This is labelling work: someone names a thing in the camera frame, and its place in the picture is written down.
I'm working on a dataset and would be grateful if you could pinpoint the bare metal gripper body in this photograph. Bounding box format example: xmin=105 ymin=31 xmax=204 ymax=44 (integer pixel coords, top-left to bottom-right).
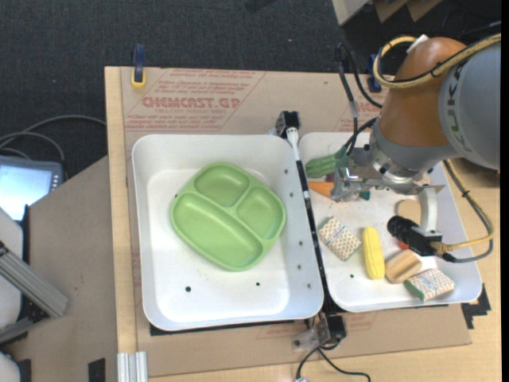
xmin=333 ymin=149 xmax=425 ymax=194

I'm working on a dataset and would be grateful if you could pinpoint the orange carrot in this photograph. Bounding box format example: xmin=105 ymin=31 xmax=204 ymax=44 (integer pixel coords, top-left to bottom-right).
xmin=308 ymin=180 xmax=371 ymax=201

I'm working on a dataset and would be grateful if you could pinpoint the green toy vegetable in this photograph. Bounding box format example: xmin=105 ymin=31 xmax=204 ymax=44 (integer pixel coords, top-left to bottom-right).
xmin=304 ymin=154 xmax=345 ymax=179

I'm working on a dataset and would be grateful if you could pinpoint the thin black and white rod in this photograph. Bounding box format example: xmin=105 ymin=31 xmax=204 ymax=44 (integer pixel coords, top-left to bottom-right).
xmin=286 ymin=127 xmax=329 ymax=318

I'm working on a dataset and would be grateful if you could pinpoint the tan heart biscuit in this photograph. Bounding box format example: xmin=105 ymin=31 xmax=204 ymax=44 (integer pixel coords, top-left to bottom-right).
xmin=394 ymin=199 xmax=422 ymax=224

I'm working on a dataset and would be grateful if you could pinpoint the yellow corn cob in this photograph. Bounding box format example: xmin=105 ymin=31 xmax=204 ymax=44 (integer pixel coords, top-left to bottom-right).
xmin=361 ymin=226 xmax=386 ymax=280

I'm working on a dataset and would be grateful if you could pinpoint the tan bread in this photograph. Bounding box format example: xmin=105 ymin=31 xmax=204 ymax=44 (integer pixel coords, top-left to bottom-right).
xmin=384 ymin=248 xmax=423 ymax=285

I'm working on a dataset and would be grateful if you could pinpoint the white plastic tray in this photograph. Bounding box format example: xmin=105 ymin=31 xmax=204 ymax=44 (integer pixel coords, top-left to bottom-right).
xmin=297 ymin=131 xmax=484 ymax=313
xmin=130 ymin=133 xmax=325 ymax=332

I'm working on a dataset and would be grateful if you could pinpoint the white patterned packet green edge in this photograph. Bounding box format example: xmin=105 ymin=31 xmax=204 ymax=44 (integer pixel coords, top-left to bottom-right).
xmin=403 ymin=267 xmax=456 ymax=302

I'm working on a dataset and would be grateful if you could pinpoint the green divided plate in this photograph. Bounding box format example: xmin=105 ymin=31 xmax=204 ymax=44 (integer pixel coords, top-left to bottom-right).
xmin=169 ymin=162 xmax=287 ymax=272

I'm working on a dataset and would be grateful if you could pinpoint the brown cardboard board red print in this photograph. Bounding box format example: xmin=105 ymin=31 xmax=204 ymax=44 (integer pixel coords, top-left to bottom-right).
xmin=119 ymin=67 xmax=484 ymax=378

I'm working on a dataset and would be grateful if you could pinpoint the black cylinder on white bracket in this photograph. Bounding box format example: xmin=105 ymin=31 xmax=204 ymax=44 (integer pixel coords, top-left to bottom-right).
xmin=387 ymin=187 xmax=443 ymax=257

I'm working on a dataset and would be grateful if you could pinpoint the black block with thin wires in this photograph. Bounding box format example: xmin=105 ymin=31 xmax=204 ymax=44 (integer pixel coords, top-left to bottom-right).
xmin=317 ymin=314 xmax=348 ymax=342
xmin=274 ymin=110 xmax=301 ymax=138

